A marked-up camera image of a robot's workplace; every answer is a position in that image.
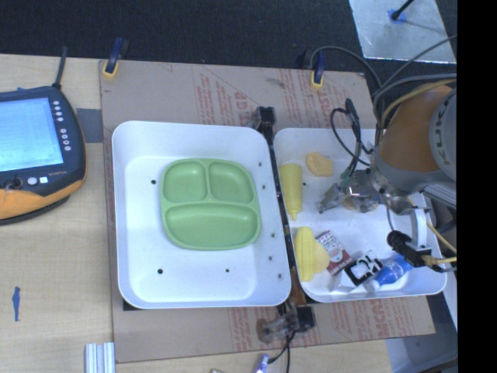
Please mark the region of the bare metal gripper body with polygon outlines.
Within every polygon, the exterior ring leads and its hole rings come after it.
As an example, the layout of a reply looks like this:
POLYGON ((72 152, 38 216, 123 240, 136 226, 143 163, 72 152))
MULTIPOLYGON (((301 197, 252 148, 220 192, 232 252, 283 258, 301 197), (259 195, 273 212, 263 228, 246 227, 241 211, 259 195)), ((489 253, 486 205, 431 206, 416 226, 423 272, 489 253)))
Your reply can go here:
POLYGON ((371 169, 345 169, 341 175, 340 190, 353 202, 383 202, 384 195, 374 182, 371 169))

